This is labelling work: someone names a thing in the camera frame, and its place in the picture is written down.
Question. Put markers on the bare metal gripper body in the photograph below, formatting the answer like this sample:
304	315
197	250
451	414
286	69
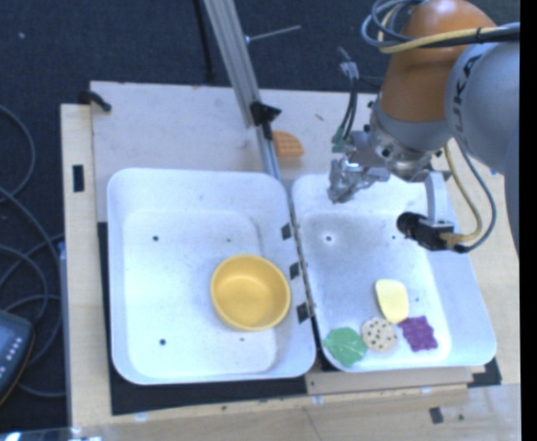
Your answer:
389	154

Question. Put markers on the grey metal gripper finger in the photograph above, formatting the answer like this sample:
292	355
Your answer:
338	184
359	183

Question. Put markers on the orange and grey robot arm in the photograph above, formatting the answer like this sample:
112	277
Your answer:
433	76

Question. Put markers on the orange toy waffle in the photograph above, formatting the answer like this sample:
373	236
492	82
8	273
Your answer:
288	144

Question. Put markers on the thin black and white rod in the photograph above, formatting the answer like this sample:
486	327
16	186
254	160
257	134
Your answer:
301	255

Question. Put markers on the white plastic tray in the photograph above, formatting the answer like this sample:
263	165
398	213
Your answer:
355	264
176	283

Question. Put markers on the yellow flat oval toy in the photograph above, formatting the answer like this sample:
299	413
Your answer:
392	300

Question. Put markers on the yellow bowl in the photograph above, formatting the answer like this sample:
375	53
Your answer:
249	294

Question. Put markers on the beige chocolate chip biscuit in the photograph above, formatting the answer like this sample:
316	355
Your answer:
378	335

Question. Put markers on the purple toy grapes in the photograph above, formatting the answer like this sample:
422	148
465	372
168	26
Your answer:
418	333

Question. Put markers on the green toy lettuce leaf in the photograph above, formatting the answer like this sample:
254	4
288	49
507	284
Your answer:
344	346

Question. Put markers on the pale wood board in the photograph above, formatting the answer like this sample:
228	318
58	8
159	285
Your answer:
171	127

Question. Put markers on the black cylinder on white bracket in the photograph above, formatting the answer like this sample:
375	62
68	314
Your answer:
426	232

